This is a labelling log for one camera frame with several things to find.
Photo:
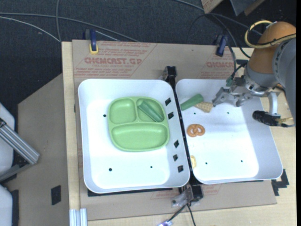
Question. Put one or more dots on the green divided plate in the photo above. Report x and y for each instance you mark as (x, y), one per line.
(131, 131)

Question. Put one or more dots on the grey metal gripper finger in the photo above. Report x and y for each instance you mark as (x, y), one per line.
(221, 96)
(238, 100)

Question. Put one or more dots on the yellow biscuit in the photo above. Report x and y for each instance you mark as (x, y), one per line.
(193, 161)

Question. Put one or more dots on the black cylinder on white bracket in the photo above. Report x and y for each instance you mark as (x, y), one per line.
(266, 115)

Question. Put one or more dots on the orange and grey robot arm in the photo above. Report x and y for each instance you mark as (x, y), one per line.
(277, 55)

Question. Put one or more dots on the white plastic tray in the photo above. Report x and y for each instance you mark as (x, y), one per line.
(131, 168)
(230, 145)

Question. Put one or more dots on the orange pretzel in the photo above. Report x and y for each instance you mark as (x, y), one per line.
(195, 130)

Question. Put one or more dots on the dark green cylinder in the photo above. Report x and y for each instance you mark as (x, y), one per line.
(150, 112)

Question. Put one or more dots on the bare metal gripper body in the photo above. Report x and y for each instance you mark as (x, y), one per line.
(244, 91)

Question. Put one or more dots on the brown cardboard board red print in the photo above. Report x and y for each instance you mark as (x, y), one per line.
(141, 60)

